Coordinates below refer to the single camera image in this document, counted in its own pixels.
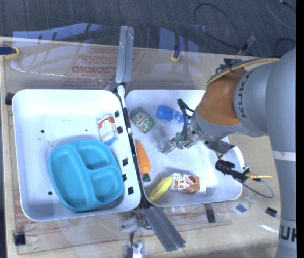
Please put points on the red and white carton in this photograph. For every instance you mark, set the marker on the red and white carton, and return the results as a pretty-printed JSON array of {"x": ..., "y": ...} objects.
[{"x": 108, "y": 129}]

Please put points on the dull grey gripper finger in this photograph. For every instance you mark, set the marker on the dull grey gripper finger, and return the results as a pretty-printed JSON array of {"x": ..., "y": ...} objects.
[
  {"x": 191, "y": 144},
  {"x": 168, "y": 148}
]

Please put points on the blue divided plate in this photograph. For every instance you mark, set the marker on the blue divided plate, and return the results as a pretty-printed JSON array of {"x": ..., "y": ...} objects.
[{"x": 87, "y": 176}]

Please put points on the black cylinder on white bracket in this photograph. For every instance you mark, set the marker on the black cylinder on white bracket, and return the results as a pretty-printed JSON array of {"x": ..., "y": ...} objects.
[{"x": 225, "y": 167}]

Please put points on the brown and white carton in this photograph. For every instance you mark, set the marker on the brown and white carton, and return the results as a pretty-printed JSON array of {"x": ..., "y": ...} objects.
[{"x": 186, "y": 183}]

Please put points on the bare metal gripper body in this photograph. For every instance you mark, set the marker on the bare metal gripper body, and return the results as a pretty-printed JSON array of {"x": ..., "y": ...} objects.
[{"x": 192, "y": 138}]

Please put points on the orange carrot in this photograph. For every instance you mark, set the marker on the orange carrot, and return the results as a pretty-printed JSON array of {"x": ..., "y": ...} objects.
[{"x": 143, "y": 158}]

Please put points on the blue bottle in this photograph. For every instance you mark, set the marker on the blue bottle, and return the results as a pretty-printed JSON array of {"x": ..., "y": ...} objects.
[{"x": 169, "y": 114}]

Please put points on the yellow banana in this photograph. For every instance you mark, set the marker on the yellow banana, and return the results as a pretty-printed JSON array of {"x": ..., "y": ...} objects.
[{"x": 160, "y": 189}]

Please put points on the brown cardboard board red print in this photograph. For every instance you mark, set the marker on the brown cardboard board red print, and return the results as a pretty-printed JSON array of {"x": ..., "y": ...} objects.
[{"x": 92, "y": 68}]

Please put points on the white plastic tray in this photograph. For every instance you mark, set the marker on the white plastic tray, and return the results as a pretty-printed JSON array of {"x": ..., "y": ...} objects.
[
  {"x": 194, "y": 168},
  {"x": 60, "y": 117}
]

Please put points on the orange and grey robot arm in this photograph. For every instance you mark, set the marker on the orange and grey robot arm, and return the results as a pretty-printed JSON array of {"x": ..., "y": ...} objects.
[{"x": 262, "y": 98}]

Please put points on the green and white can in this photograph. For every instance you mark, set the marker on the green and white can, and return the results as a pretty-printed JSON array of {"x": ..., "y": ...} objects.
[{"x": 142, "y": 121}]

